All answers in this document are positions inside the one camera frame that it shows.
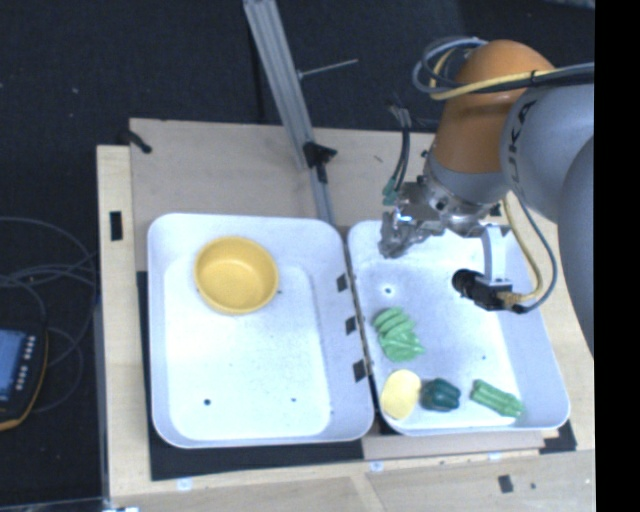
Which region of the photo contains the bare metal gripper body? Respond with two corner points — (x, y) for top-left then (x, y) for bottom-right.
(396, 178), (501, 237)

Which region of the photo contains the thin black rod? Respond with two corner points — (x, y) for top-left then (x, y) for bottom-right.
(342, 234), (376, 389)

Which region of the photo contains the light green bean bunch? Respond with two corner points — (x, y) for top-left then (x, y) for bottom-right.
(469, 378), (526, 418)
(370, 306), (417, 337)
(378, 329), (427, 364)

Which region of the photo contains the white plastic tray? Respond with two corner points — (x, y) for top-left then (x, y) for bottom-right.
(146, 212), (376, 450)
(346, 218), (572, 438)

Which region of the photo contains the yellow oval toy food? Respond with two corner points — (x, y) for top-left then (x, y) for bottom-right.
(379, 368), (423, 421)

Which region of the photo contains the yellow bowl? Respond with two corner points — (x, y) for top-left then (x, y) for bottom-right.
(192, 235), (280, 316)

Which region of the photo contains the dark green bell pepper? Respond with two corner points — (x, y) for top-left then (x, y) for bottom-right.
(419, 377), (462, 413)

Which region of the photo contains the brown cardboard board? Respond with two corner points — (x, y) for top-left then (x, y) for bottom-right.
(128, 117), (596, 461)

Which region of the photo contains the black cylinder on white bracket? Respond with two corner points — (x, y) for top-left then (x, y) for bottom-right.
(451, 224), (515, 312)

